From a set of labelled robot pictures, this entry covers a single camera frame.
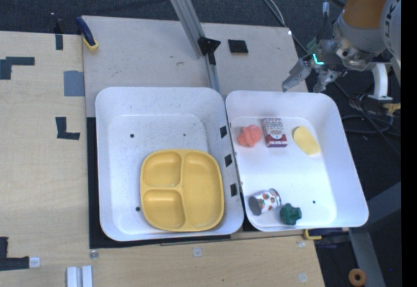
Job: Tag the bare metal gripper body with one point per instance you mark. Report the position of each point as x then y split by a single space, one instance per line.
347 55

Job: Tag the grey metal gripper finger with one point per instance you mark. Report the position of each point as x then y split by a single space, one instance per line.
325 80
298 73

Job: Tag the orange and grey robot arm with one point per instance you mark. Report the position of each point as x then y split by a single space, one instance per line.
374 2

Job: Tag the red and white carton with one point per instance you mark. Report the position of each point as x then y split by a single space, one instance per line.
274 133

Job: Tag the yellow oval toy food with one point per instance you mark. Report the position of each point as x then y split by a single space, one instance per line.
306 141

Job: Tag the black square block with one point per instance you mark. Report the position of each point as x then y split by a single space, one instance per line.
238 46

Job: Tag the salmon pink toy food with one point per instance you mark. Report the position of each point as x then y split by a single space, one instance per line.
250 136

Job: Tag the white plastic tray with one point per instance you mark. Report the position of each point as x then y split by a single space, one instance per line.
286 175
163 116

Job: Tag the white strawberry print can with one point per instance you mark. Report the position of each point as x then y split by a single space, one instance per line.
267 201

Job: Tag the green broccoli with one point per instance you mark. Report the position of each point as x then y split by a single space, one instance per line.
290 214

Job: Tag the yellow divided plate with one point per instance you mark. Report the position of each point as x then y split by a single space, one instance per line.
198 188

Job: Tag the orange doughnut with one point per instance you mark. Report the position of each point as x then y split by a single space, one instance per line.
352 276

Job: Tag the black cylinder on white bracket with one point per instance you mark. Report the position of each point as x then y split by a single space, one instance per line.
380 81

